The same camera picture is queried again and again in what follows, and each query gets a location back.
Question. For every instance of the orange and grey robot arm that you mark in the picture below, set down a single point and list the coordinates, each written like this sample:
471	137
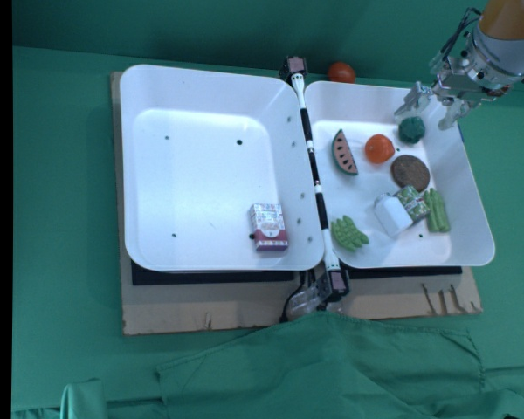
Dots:
506	11

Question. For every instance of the brown round biscuit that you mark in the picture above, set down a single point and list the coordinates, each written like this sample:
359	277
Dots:
410	172

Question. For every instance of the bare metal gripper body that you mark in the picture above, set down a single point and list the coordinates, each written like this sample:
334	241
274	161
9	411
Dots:
467	79

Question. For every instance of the orange tomato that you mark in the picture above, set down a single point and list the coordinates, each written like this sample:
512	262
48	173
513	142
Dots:
379	149

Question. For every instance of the green cloth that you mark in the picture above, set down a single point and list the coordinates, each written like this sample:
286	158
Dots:
332	365

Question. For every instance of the watermelon slice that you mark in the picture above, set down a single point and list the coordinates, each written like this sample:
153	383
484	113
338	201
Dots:
344	155

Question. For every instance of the green asparagus bunch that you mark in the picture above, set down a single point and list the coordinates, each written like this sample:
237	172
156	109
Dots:
437	213

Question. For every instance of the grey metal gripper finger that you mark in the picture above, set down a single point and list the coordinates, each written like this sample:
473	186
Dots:
456	112
415	98

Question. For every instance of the black and white thin rod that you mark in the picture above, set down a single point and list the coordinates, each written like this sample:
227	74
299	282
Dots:
314	168

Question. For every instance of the green broccoli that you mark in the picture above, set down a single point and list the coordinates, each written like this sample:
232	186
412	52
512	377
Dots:
411	130

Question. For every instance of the red tomato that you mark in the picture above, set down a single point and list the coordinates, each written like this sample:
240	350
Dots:
341	72

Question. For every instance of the white plastic bottle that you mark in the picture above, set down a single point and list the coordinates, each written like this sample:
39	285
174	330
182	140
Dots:
392	216

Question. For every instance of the brown cardboard board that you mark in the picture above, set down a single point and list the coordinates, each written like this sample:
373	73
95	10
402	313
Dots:
227	308

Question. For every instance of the green bean pods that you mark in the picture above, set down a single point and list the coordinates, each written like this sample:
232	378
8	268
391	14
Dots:
348	235

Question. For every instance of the white plastic tray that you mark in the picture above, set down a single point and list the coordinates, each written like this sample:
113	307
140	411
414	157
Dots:
201	177
375	247

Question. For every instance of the pink and white carton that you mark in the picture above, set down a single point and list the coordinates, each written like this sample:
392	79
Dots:
269	227

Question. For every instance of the green printed can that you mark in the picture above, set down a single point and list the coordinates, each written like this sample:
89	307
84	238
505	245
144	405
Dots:
415	204

